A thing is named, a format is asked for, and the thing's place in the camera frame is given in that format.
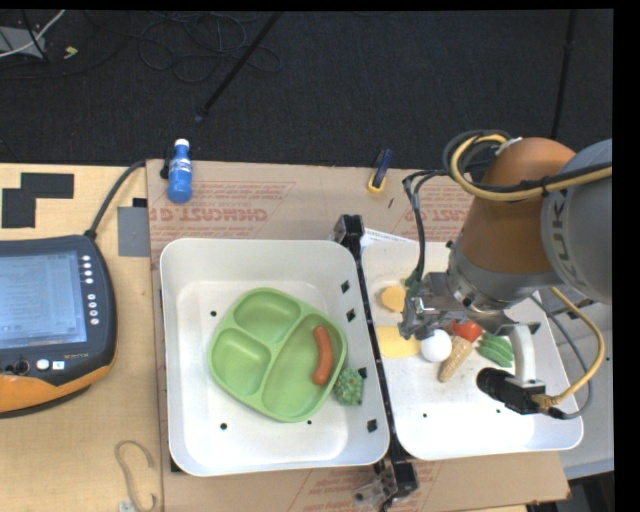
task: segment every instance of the cardboard surface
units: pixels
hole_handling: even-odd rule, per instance
[[[21,173],[75,175],[71,199],[36,199],[35,228],[0,229],[2,240],[82,234],[120,167],[0,165],[0,188],[19,189]],[[151,453],[126,445],[140,504],[151,494],[162,505],[151,279],[148,257],[118,254],[117,209],[146,197],[145,168],[129,176],[98,227],[97,244],[109,267],[118,306],[118,355],[113,369],[82,395],[28,416],[0,419],[0,509],[3,512],[116,511],[127,486],[114,449],[134,440]]]
[[[371,467],[211,478],[171,471],[158,260],[164,246],[180,237],[326,239],[343,214],[361,215],[366,228],[415,240],[415,219],[401,185],[413,171],[390,169],[385,189],[373,194],[367,190],[371,169],[194,162],[193,197],[176,205],[166,197],[167,182],[159,177],[162,165],[161,160],[147,162],[166,510],[370,510],[354,506],[352,493],[375,477]],[[437,178],[423,187],[421,199],[427,240],[454,239],[471,197],[448,178]],[[556,452],[415,461],[414,467],[420,487],[393,510],[512,507],[562,500],[569,493]]]

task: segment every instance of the blue bottle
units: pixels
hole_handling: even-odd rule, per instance
[[[169,165],[169,190],[167,195],[174,203],[186,203],[191,199],[192,165],[189,158],[189,141],[178,139],[174,144],[176,154]]]

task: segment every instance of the green plate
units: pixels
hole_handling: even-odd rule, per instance
[[[324,326],[333,363],[328,381],[314,384]],[[220,322],[209,347],[215,381],[240,402],[280,421],[303,421],[324,403],[347,355],[344,333],[327,315],[273,288],[244,294]]]

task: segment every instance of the toy egg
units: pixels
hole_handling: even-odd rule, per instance
[[[435,329],[420,343],[420,352],[427,361],[440,363],[451,354],[451,337],[442,329]]]

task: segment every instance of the white tray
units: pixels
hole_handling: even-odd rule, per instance
[[[445,271],[449,250],[427,243],[426,271]],[[379,293],[408,277],[418,262],[415,242],[375,242],[367,246],[362,265],[376,326],[397,325],[400,313],[379,304]],[[569,382],[544,313],[525,300],[507,314],[522,322],[540,322],[534,335],[536,374],[548,394],[564,391]],[[482,368],[498,367],[475,350],[450,381],[437,380],[438,364],[421,354],[402,359],[382,358],[391,408],[400,444],[424,460],[541,450],[567,450],[580,443],[581,418],[557,420],[542,414],[520,415],[480,391],[475,383]],[[559,407],[577,410],[573,397]]]
[[[169,447],[181,469],[214,476],[370,465],[385,455],[389,428],[347,249],[329,241],[179,239],[162,252],[160,274]],[[341,405],[331,393],[308,421],[283,423],[217,385],[206,359],[214,331],[242,294],[262,286],[293,295],[340,325],[347,338],[344,367],[367,371],[362,405]]]

